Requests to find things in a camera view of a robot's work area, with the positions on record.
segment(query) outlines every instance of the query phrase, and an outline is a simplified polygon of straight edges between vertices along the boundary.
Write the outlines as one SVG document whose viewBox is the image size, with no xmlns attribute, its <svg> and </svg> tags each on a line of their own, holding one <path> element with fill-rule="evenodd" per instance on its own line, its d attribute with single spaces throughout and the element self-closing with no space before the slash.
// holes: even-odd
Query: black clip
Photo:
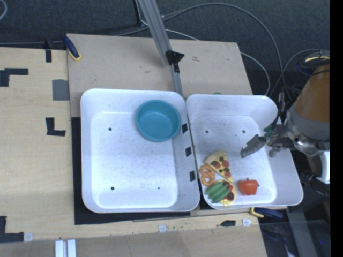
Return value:
<svg viewBox="0 0 343 257">
<path fill-rule="evenodd" d="M 184 54 L 180 54 L 179 52 L 168 50 L 166 52 L 166 57 L 168 60 L 169 65 L 174 66 L 174 71 L 176 73 L 180 73 L 180 69 L 178 67 L 178 63 L 181 61 L 181 59 L 184 57 Z"/>
</svg>

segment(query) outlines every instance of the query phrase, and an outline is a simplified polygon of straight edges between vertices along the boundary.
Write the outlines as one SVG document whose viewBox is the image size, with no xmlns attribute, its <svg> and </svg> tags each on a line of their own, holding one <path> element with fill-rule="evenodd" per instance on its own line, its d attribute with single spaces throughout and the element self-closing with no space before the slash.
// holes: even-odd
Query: toy apple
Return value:
<svg viewBox="0 0 343 257">
<path fill-rule="evenodd" d="M 238 187 L 244 195 L 255 195 L 257 192 L 258 182 L 256 180 L 246 180 L 238 181 Z"/>
</svg>

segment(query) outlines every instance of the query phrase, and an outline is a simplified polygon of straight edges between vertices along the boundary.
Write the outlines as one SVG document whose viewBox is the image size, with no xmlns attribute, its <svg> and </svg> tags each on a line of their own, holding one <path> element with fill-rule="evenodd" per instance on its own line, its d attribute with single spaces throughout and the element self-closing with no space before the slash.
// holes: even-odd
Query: toy food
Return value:
<svg viewBox="0 0 343 257">
<path fill-rule="evenodd" d="M 216 173 L 220 176 L 224 177 L 224 179 L 228 180 L 230 183 L 233 183 L 233 178 L 230 172 L 230 165 L 229 161 L 226 157 L 225 150 L 219 150 L 205 159 L 205 164 L 210 165 Z"/>
<path fill-rule="evenodd" d="M 210 186 L 205 194 L 212 200 L 212 203 L 222 201 L 231 191 L 232 186 L 228 181 L 219 180 Z"/>
<path fill-rule="evenodd" d="M 200 173 L 202 175 L 200 180 L 202 181 L 202 184 L 204 186 L 211 186 L 214 183 L 215 172 L 214 172 L 214 170 L 212 169 L 211 166 L 209 166 L 209 165 L 202 165 L 200 167 Z"/>
<path fill-rule="evenodd" d="M 244 195 L 255 195 L 257 192 L 258 182 L 256 180 L 242 180 L 238 182 L 238 187 Z"/>
</svg>

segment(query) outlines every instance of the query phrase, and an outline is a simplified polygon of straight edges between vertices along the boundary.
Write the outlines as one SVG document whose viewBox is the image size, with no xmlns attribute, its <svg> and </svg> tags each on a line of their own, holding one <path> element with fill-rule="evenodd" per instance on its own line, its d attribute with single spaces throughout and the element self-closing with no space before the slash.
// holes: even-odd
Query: black mat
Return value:
<svg viewBox="0 0 343 257">
<path fill-rule="evenodd" d="M 74 181 L 74 223 L 103 224 L 110 222 L 143 220 L 153 218 L 190 216 L 189 212 L 177 213 L 107 213 L 98 214 L 90 211 L 83 203 L 81 191 L 81 119 L 71 118 L 72 150 L 73 150 L 73 181 Z"/>
</svg>

